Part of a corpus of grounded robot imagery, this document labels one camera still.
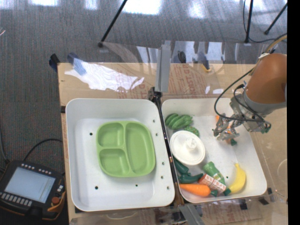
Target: screen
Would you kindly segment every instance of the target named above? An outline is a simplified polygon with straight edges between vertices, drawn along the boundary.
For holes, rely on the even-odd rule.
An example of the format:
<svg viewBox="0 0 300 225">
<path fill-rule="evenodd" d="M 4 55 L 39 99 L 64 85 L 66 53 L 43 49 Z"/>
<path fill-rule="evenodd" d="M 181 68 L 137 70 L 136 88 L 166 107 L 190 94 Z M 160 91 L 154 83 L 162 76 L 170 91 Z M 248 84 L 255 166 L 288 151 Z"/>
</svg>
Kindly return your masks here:
<svg viewBox="0 0 300 225">
<path fill-rule="evenodd" d="M 18 167 L 5 192 L 45 203 L 55 178 Z"/>
</svg>

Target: white lid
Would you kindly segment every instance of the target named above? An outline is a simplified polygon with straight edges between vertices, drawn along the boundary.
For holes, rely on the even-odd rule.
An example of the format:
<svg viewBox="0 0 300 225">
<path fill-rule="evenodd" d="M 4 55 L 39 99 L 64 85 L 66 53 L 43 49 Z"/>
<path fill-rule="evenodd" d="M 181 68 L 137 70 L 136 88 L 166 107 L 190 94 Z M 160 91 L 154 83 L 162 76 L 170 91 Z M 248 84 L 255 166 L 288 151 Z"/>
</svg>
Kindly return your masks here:
<svg viewBox="0 0 300 225">
<path fill-rule="evenodd" d="M 170 140 L 173 156 L 183 164 L 197 165 L 205 157 L 205 147 L 201 139 L 188 131 L 174 133 Z"/>
</svg>

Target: gray floor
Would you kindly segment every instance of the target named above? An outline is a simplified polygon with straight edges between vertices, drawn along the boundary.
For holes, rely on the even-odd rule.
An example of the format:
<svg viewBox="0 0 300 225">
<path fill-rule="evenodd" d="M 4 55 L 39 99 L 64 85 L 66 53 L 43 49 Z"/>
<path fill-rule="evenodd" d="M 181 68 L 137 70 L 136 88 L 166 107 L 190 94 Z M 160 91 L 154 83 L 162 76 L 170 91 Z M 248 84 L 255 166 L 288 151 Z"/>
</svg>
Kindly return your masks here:
<svg viewBox="0 0 300 225">
<path fill-rule="evenodd" d="M 55 53 L 98 61 L 98 42 L 123 0 L 0 0 L 0 128 L 8 159 L 22 160 L 47 138 L 62 139 Z M 239 42 L 246 38 L 251 0 L 128 0 L 106 42 L 159 48 L 162 41 Z M 270 44 L 287 33 L 287 0 L 253 0 L 249 43 Z M 63 172 L 60 142 L 27 158 Z M 0 167 L 5 167 L 0 157 Z M 68 224 L 66 206 L 55 222 L 32 222 L 0 209 L 0 224 Z"/>
</svg>

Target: yellow banana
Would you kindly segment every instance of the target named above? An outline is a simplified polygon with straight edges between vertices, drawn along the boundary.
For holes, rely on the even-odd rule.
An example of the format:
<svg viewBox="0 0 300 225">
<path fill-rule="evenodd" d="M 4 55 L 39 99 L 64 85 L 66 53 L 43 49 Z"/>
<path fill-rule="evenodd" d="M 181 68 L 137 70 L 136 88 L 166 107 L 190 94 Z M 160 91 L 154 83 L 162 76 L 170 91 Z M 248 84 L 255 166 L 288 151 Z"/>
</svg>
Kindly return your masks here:
<svg viewBox="0 0 300 225">
<path fill-rule="evenodd" d="M 231 193 L 237 193 L 239 192 L 246 183 L 246 173 L 243 169 L 240 168 L 240 165 L 238 163 L 235 164 L 236 167 L 236 175 L 234 182 L 228 187 L 231 191 Z"/>
</svg>

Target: green plate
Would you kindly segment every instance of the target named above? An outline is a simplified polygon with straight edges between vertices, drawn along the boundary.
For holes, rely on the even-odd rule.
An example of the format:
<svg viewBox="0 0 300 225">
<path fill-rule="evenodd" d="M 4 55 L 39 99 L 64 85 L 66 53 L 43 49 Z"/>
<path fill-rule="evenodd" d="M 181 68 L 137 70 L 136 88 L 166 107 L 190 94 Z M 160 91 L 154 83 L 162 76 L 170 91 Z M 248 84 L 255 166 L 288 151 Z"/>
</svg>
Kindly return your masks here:
<svg viewBox="0 0 300 225">
<path fill-rule="evenodd" d="M 149 129 L 136 121 L 114 121 L 97 131 L 101 169 L 113 177 L 138 177 L 155 166 L 155 150 Z"/>
</svg>

